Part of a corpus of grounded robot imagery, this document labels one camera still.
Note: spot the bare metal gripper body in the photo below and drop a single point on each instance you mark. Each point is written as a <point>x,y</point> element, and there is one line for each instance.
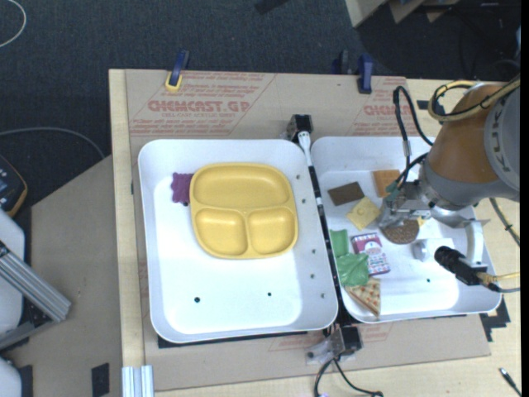
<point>409,201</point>

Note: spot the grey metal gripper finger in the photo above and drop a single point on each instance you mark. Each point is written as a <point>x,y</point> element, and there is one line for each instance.
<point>406,220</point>
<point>387,218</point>

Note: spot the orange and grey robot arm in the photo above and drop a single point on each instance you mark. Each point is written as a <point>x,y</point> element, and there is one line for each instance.
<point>463,151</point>

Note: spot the brown round biscuit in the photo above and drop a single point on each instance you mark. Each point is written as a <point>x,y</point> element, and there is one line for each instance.
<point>403,235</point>

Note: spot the small yellow piece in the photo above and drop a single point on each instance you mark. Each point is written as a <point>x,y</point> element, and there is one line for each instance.
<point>422,222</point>

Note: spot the yellow cheese slice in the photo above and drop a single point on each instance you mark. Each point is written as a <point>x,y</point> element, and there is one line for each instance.
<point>363,214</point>

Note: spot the orange square cracker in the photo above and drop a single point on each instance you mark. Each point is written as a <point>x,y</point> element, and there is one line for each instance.
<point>383,180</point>

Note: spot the small grey can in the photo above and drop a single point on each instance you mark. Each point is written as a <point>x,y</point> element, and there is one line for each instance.
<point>420,250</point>

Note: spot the red and white carton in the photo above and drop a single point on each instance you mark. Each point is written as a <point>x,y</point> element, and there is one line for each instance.
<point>372,254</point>

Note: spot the brown square biscuit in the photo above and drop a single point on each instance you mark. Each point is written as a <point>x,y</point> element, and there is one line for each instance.
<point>346,193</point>

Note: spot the small green lettuce leaf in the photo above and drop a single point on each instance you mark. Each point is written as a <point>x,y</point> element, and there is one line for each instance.
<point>339,242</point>

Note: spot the large green lettuce leaf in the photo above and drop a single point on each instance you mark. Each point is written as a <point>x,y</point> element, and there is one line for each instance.
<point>351,269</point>

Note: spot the white plastic tray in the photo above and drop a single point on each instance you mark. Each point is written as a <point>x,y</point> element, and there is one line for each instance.
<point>231,296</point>
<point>413,288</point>

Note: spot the thin black and white rod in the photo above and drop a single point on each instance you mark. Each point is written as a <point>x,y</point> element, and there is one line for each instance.
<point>318,199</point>

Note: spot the pizza slice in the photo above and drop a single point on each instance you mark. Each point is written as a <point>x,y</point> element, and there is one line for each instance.
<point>368,296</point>

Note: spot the yellow divided plate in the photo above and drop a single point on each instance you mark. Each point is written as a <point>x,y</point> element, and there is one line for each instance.
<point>239,188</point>

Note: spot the brown cardboard board red print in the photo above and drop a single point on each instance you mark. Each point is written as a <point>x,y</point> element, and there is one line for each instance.
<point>248,97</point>

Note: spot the purple grapes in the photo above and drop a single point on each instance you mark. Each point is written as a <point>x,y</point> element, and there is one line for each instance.
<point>180,186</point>

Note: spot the black cylinder on white bracket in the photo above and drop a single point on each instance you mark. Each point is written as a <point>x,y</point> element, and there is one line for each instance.
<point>450,259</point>

